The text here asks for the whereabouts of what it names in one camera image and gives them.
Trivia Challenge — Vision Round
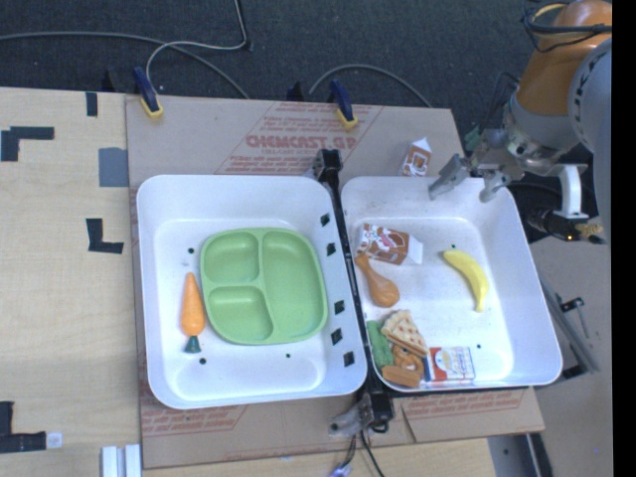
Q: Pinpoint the green divided plate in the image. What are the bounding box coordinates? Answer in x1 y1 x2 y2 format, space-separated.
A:
199 227 330 347

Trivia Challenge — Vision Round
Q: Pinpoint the pizza slice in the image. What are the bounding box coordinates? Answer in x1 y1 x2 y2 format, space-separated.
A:
379 308 430 359

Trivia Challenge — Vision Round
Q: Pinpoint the large brown and white carton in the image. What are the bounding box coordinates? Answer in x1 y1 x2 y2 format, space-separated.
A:
353 223 425 266

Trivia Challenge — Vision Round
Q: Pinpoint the thin black and white rod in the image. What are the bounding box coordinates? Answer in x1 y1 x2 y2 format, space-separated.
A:
323 178 382 439

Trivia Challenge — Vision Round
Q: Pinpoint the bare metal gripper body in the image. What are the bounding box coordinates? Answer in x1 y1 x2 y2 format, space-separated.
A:
468 126 563 181

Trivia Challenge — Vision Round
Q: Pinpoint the green pea pod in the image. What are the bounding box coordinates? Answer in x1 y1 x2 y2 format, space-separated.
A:
366 319 396 370

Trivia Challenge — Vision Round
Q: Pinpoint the black cylinder on white bracket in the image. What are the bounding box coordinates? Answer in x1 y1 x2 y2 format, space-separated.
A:
526 163 605 243

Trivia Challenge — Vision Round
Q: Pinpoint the brown cardboard board red print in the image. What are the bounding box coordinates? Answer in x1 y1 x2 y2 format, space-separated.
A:
123 93 547 470

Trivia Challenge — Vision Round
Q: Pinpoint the brown pretzel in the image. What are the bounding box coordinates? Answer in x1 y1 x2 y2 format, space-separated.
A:
390 344 426 375

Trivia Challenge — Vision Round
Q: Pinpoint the orange chicken drumstick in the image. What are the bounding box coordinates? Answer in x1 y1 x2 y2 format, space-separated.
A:
353 252 401 310

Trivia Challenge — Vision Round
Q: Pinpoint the black block with thin wires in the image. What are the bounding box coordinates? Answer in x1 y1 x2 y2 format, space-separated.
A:
365 390 397 434
315 147 345 184

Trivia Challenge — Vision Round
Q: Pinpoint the white plastic tray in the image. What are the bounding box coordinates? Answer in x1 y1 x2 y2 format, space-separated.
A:
135 173 370 410
340 175 564 394

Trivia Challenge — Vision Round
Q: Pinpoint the small brown and white carton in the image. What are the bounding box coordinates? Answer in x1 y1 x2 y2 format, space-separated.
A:
397 136 431 178

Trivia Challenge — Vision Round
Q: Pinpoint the red white and blue packet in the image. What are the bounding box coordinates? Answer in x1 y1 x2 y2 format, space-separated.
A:
422 346 477 384

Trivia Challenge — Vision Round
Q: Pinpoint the orange carrot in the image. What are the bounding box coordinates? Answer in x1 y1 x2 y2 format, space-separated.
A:
179 271 208 355

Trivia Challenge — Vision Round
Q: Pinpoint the yellow banana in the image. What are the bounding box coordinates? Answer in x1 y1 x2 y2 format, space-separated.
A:
441 247 491 314

